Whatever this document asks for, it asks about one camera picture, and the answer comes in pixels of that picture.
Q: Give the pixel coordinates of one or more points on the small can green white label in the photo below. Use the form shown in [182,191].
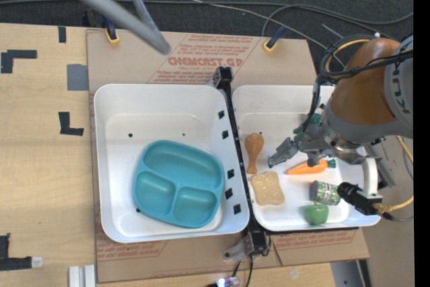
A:
[325,193]

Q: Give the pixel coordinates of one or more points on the beige toy bread slice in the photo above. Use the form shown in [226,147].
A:
[267,189]

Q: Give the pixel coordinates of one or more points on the black cylinder on white bracket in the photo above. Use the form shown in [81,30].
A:
[357,196]

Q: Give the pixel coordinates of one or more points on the brown toy chicken drumstick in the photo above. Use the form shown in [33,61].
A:
[254,146]

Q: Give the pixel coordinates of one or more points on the thin black rod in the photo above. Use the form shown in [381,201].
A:
[240,151]

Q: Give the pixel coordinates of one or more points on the green toy apple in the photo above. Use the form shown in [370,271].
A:
[316,214]

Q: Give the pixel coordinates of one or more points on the orange toy carrot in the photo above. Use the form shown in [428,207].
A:
[304,168]

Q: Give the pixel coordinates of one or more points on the blue divided plate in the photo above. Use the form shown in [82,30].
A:
[178,183]

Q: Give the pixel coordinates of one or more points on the brown cardboard board red print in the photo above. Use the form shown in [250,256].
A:
[134,58]

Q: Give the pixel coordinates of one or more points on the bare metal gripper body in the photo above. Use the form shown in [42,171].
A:
[317,142]

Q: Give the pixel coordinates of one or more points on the white plastic tray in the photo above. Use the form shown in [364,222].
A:
[295,215]
[117,178]

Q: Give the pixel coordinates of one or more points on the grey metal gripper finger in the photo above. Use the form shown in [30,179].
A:
[312,159]
[283,153]

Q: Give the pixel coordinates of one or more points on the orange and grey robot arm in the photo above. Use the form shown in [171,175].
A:
[363,94]

